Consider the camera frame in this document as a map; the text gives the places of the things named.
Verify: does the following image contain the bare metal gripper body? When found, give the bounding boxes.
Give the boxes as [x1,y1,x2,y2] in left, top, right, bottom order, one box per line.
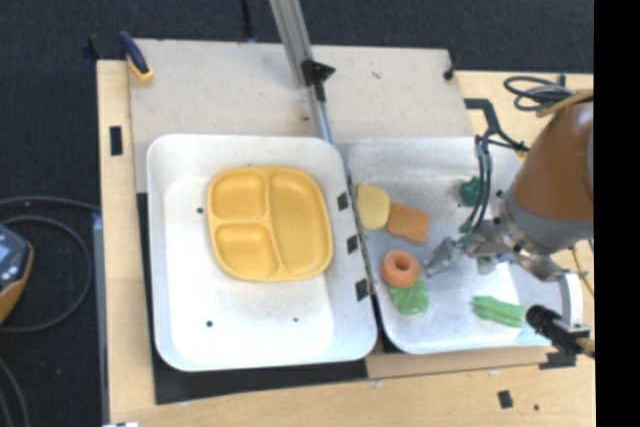
[461,217,570,283]

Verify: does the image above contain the green toy lettuce leaf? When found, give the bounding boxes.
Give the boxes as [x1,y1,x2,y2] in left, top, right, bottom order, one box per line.
[387,278,431,317]

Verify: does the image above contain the orange toy doughnut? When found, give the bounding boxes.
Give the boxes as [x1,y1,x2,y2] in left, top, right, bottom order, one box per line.
[380,248,422,289]

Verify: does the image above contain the orange toy bread slice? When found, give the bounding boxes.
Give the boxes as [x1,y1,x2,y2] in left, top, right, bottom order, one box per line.
[386,202,432,245]

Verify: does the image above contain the dark green toy broccoli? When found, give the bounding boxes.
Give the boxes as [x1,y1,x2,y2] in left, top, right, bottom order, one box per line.
[459,176,485,208]

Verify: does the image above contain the white plastic tray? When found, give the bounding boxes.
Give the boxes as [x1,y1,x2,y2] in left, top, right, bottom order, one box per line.
[344,137,557,356]
[145,133,379,373]

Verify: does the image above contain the green toy bean pods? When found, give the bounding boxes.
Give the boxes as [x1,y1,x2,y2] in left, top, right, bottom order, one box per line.
[470,295,526,330]

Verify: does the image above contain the pale yellow toy bread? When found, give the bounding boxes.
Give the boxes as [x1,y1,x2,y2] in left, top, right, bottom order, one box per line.
[356,184,392,232]

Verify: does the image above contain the yellow divided plate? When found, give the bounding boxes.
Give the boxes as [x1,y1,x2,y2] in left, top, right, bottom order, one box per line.
[206,165,335,283]

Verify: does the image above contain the thin black and white rod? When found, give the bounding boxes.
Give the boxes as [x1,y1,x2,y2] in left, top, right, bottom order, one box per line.
[311,83,380,302]

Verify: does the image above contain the pale flat board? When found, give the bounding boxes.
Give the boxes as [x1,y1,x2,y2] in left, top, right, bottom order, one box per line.
[126,38,550,381]

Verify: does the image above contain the black cylinder on white bracket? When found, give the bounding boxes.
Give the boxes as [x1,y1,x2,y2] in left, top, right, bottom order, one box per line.
[524,270,594,357]

